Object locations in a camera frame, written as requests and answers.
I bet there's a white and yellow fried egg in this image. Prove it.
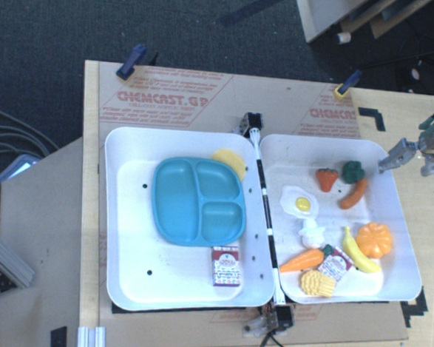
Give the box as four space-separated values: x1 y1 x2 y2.
277 184 321 220

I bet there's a red toy strawberry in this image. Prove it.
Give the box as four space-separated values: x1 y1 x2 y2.
314 166 339 194

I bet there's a yellow round toy slice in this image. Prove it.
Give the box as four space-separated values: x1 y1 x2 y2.
209 147 249 182

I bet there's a yellow toy corn piece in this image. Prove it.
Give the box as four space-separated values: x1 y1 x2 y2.
298 268 338 299

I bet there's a yellow banana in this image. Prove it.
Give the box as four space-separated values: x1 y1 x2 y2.
340 225 385 274

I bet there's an orange toy sausage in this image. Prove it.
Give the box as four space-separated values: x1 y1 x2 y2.
339 175 370 212

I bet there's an orange carrot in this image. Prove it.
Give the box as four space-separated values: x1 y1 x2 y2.
278 240 335 277

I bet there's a white plastic tray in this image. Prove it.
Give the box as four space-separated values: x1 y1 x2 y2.
248 131 433 313
92 124 287 321

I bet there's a brown cardboard board red print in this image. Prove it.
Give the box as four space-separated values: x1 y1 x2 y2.
78 61 434 347

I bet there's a red and white carton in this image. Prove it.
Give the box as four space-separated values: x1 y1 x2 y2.
208 244 244 289
316 244 356 283

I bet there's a blue divided plate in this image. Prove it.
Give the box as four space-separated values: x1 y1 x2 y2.
147 154 251 251

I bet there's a black block with thin wires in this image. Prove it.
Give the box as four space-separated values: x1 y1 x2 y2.
242 300 296 340
233 110 265 139

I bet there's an orange toy pumpkin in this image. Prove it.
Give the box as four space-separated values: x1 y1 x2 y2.
354 220 395 260

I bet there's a white lumpy toy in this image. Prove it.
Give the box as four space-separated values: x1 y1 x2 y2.
296 217 328 251

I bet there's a thin black and white rod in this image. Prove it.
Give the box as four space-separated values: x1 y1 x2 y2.
237 127 299 306

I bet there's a green toy broccoli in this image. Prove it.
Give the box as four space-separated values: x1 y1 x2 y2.
341 159 367 186

